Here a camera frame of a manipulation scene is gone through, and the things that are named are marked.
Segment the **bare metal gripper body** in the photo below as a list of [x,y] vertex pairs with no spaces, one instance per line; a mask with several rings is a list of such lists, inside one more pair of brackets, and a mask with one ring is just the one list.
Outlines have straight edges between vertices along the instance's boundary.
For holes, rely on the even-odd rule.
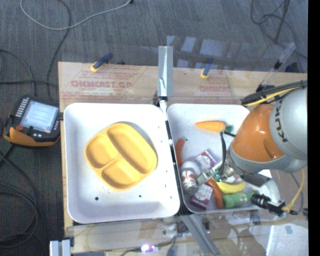
[[196,178],[196,182],[198,185],[202,185],[210,179],[227,184],[233,184],[235,182],[234,173],[230,171],[228,165],[224,161],[220,161],[216,165],[208,168]]

